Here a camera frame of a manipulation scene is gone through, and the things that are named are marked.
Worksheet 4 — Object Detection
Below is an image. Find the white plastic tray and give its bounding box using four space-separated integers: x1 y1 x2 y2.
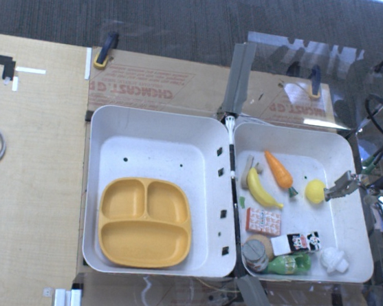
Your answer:
72 102 254 289
215 120 383 294

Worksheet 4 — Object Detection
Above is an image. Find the yellow banana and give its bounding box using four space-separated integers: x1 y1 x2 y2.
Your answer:
243 166 289 210

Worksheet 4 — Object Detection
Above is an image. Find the yellow divided plate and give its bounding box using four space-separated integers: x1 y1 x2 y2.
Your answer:
92 172 199 274

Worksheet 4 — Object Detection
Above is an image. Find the white crumpled lump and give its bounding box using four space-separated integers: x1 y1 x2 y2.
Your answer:
318 245 352 276

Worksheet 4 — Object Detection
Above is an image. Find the black and white carton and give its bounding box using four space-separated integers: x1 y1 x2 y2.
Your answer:
267 226 324 262

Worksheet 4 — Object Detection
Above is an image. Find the orange carrot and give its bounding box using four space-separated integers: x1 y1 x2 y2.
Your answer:
259 149 303 199

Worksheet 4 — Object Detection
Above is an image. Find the brown cardboard board red print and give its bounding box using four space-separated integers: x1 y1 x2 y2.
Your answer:
60 45 383 306

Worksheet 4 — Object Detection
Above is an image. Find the dark metal gripper body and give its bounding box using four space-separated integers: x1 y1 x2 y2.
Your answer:
356 171 383 196

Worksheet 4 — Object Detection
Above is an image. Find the orange and white carton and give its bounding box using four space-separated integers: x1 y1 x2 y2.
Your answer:
243 206 284 238

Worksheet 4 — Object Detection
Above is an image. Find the tan round biscuit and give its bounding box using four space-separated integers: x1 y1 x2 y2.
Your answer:
245 232 278 262

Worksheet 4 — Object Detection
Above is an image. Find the yellow lemon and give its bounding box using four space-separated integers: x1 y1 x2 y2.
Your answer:
303 177 329 206

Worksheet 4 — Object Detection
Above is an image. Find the green plastic bottle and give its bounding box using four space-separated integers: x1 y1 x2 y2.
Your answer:
264 248 314 280

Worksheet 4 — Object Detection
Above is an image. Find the small silver can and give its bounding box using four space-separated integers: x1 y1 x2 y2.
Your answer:
239 238 272 274

